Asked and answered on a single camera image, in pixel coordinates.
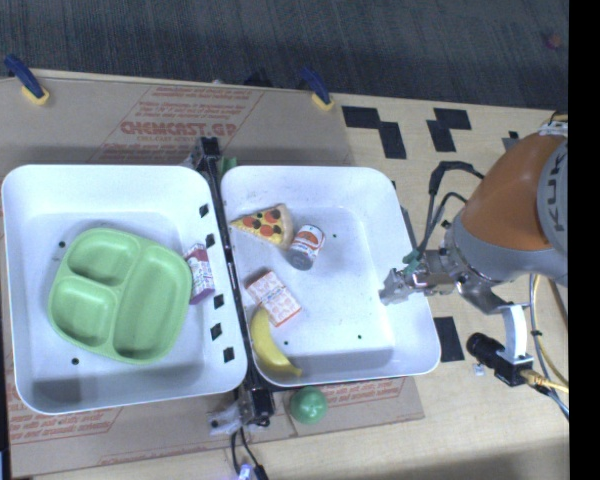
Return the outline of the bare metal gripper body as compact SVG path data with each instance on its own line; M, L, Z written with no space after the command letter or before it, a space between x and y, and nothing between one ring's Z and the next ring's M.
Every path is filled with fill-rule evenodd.
M493 292L498 282L475 270L455 249L426 250L411 279L416 291L426 295L456 291L487 315L500 313L508 306Z

